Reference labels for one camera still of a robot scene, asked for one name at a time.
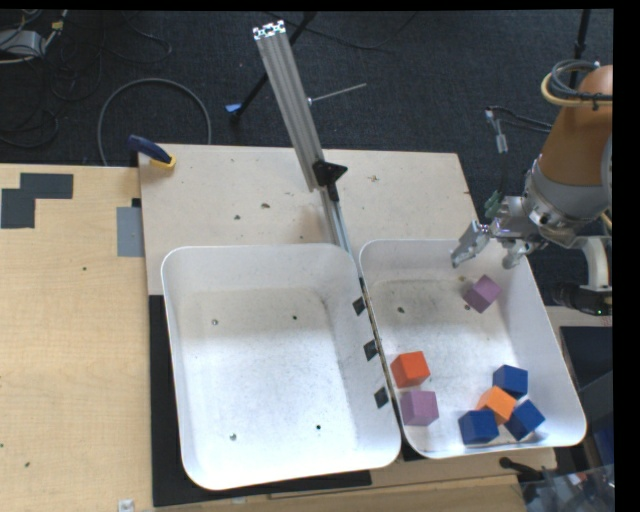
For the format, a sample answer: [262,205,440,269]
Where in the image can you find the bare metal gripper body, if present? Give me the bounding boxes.
[488,194,584,251]

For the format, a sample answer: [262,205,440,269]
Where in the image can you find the purple cube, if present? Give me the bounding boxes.
[461,273,504,315]
[399,389,441,428]

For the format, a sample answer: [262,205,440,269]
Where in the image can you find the white plastic tray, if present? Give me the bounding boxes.
[357,237,588,460]
[159,242,403,492]

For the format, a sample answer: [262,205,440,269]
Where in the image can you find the blue cube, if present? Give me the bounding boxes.
[504,398,547,442]
[457,409,500,446]
[491,363,530,400]

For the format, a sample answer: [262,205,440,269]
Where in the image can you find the red-orange cube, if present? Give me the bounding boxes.
[389,350,432,390]

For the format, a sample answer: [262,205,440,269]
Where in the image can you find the light orange cube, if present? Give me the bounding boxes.
[475,385,518,426]

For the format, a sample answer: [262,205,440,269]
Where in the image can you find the pale wood board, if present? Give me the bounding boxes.
[137,143,559,501]

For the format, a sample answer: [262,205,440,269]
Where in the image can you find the black cylinder on white bracket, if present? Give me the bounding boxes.
[551,234,614,317]

